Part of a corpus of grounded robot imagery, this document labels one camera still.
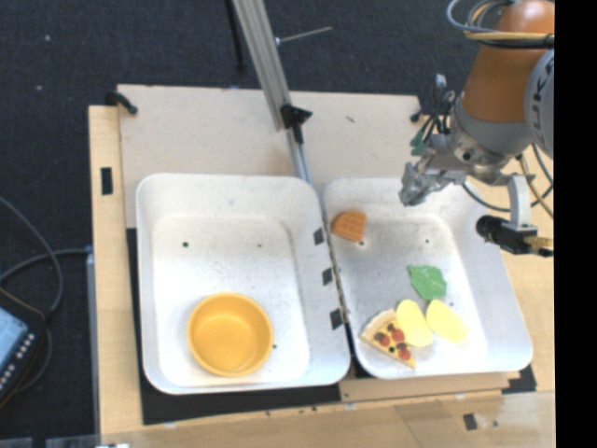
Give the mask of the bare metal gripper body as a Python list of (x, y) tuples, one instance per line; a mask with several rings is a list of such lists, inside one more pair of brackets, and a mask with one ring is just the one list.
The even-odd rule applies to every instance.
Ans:
[(433, 134), (416, 163), (418, 175), (450, 180), (470, 176), (493, 184), (507, 165), (507, 156), (494, 154), (468, 136)]

